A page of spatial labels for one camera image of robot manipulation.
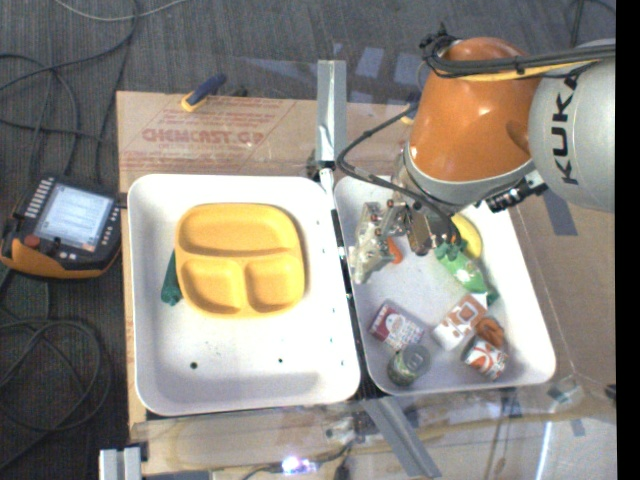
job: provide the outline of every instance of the can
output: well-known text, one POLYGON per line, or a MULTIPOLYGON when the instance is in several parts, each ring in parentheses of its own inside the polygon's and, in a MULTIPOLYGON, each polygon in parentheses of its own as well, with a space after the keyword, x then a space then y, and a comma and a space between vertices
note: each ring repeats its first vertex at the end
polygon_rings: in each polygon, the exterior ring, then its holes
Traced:
POLYGON ((461 359, 490 380, 496 380, 505 369, 509 356, 487 340, 475 336, 464 348, 461 359))
POLYGON ((398 350, 387 366, 387 374, 398 386, 410 386, 431 367, 431 354, 426 347, 417 344, 407 345, 398 350))

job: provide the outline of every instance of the button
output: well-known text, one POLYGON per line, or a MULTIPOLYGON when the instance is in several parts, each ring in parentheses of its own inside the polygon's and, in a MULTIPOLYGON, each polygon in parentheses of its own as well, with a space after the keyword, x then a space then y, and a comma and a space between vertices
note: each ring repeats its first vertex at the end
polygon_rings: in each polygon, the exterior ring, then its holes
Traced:
POLYGON ((31 249, 37 249, 40 245, 40 237, 36 235, 27 235, 24 237, 24 245, 31 249))

